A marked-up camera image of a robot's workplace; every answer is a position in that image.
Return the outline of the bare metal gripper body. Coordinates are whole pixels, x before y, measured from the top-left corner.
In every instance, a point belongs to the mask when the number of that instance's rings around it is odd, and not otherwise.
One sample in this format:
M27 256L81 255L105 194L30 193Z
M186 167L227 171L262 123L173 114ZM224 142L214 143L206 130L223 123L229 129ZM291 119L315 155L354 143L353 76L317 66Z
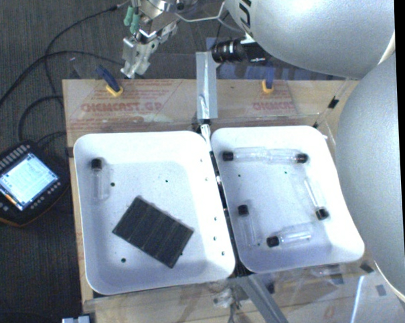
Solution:
M178 15L192 10L198 3L199 0L141 0L138 43L165 39L177 27Z

